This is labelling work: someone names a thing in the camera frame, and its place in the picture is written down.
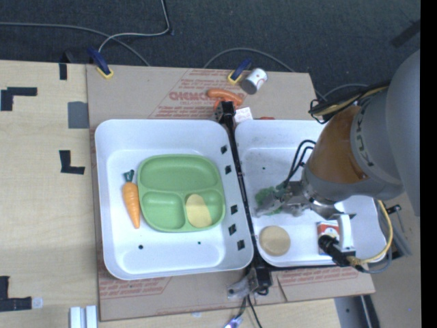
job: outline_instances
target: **gray carpet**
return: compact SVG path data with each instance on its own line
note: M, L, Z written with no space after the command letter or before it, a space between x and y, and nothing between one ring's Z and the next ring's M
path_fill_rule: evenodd
M165 0L173 35L123 38L152 66L203 67L221 51L245 47L309 72L325 93L345 83L390 79L420 48L421 0ZM106 34L165 29L160 0L0 0L2 22L53 23ZM66 50L86 63L86 48L104 37L88 31L0 25L0 59L58 62ZM141 65L116 42L110 64ZM233 68L245 57L265 70L289 71L257 53L231 52L209 68Z

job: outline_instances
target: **toy sink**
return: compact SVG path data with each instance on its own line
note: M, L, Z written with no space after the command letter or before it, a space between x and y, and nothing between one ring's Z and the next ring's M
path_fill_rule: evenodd
M225 216L225 193L220 172L209 159L194 154L165 154L146 159L138 169L141 211L160 231L189 232L216 226ZM199 195L209 222L190 216L186 202Z
M251 234L229 138L220 124L108 120L96 129L95 140L103 258L112 275L143 279L250 264ZM122 199L123 173L131 169L144 212L139 229ZM191 194L204 199L210 226L187 222Z
M259 206L257 194L283 181L299 143L304 139L317 141L322 129L315 120L247 120L237 126L238 155L257 248L261 257L274 267L333 264L330 256L319 253L317 224L325 221L319 214L306 210L299 217L290 213L254 216ZM293 180L300 179L301 171L297 171ZM370 258L384 248L386 239L372 198L356 195L335 205L343 212L356 214L351 228L357 257ZM262 249L259 236L269 226L280 226L288 233L291 247L286 254L271 256Z

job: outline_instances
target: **blue clamp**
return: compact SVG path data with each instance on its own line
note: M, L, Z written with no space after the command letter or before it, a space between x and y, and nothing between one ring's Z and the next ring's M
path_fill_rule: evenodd
M252 59L246 58L243 62L240 63L240 65L233 72L229 73L229 75L227 76L227 80L232 85L237 84L237 82L239 82L242 76L243 70L249 68L251 64L252 64Z
M97 65L97 71L106 79L111 78L114 72L108 67L108 63L104 60L103 56L93 47L87 49L87 54L93 59Z

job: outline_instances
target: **toy bread slice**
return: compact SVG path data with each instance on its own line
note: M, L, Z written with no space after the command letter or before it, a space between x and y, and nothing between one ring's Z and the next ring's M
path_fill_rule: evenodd
M185 207L191 225L196 228L205 228L212 225L210 211L201 195L190 195L186 200Z

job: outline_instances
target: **cardboard sheet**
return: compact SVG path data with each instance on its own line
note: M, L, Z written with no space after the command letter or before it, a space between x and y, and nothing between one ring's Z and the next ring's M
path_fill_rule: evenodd
M112 277L102 259L98 183L94 132L109 119L206 119L214 113L215 100L206 91L220 87L244 98L253 118L311 120L307 113L315 98L308 74L269 72L268 81L254 95L245 94L226 77L228 70L196 70L112 66L114 75L104 79L87 66L89 131L93 176L100 319L177 314L237 308L239 299L229 300L226 287L240 280L244 271L122 281ZM275 271L267 296L255 296L257 305L324 299L374 292L370 275L353 269L324 268Z

